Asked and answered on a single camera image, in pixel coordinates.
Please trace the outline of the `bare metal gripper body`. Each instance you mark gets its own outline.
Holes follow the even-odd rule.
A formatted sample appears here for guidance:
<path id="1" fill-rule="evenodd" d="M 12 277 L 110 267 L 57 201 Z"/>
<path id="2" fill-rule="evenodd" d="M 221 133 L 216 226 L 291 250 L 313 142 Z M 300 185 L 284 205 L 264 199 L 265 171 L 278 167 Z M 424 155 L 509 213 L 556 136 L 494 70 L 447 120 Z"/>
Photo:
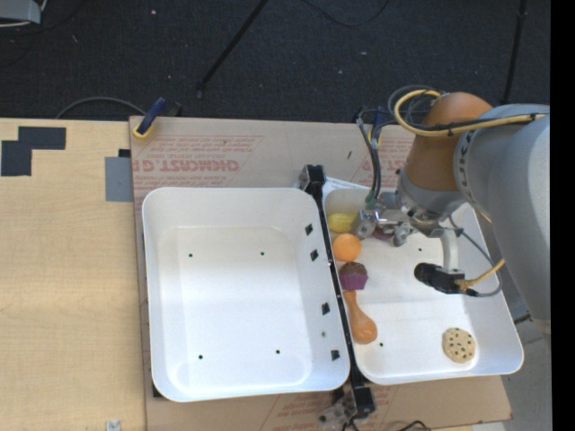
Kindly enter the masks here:
<path id="1" fill-rule="evenodd" d="M 447 218 L 450 192 L 444 190 L 396 190 L 382 192 L 378 217 L 382 224 L 412 229 L 426 237 L 440 237 L 440 223 Z"/>

